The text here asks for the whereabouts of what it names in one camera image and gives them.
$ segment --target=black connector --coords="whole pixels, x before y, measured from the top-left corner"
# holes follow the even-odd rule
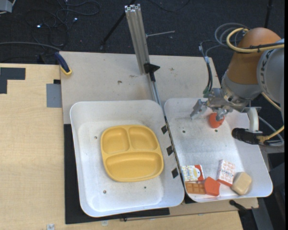
[[[254,134],[244,128],[234,128],[231,135],[237,140],[241,140],[252,145],[258,145],[259,143],[259,139],[257,138],[258,134]]]

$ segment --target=black bracket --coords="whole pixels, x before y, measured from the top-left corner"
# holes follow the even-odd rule
[[[149,73],[150,80],[153,81],[153,82],[156,81],[154,72],[157,71],[159,68],[160,68],[159,66],[156,66],[156,65],[153,65],[153,64],[150,64],[150,63],[145,63],[144,64],[145,73]]]

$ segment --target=red object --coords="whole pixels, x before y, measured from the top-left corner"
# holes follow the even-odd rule
[[[225,116],[223,117],[223,119],[217,121],[216,120],[216,113],[211,113],[209,116],[209,124],[210,124],[211,128],[218,128],[222,125],[224,119],[225,119]]]
[[[207,179],[204,182],[206,194],[209,194],[212,196],[219,196],[220,185],[221,185],[220,182],[217,182],[211,177],[207,177]]]

